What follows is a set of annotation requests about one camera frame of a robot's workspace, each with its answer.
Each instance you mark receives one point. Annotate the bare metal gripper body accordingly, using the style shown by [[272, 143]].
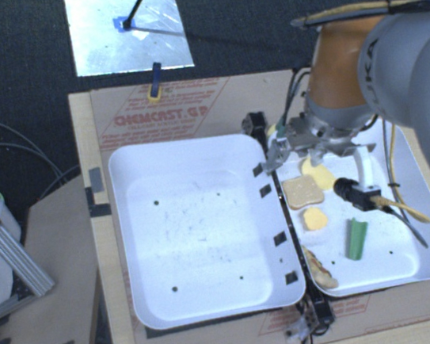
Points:
[[313, 134]]

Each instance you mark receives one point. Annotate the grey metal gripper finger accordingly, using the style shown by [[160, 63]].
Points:
[[315, 156], [275, 158]]

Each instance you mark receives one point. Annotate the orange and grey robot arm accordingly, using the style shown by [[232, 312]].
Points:
[[416, 69]]

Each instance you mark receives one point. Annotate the yellow banana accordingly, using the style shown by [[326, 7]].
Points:
[[321, 176]]

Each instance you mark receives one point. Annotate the small pale yellow round piece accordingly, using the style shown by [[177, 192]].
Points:
[[271, 130]]

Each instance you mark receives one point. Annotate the brown toast slice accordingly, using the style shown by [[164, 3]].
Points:
[[303, 191]]

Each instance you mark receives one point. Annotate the thin black rod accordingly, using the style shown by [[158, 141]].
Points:
[[288, 216]]

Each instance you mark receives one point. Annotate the yellow round biscuit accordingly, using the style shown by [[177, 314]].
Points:
[[315, 218]]

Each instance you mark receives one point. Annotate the green celery stick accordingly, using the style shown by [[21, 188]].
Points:
[[356, 240]]

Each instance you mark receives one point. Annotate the brown cardboard board red print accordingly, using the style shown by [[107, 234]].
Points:
[[189, 107]]

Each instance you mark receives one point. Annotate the white plastic tray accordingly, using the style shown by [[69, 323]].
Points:
[[388, 257], [203, 229]]

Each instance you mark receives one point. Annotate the black cylinder on white bracket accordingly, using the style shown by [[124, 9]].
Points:
[[356, 192]]

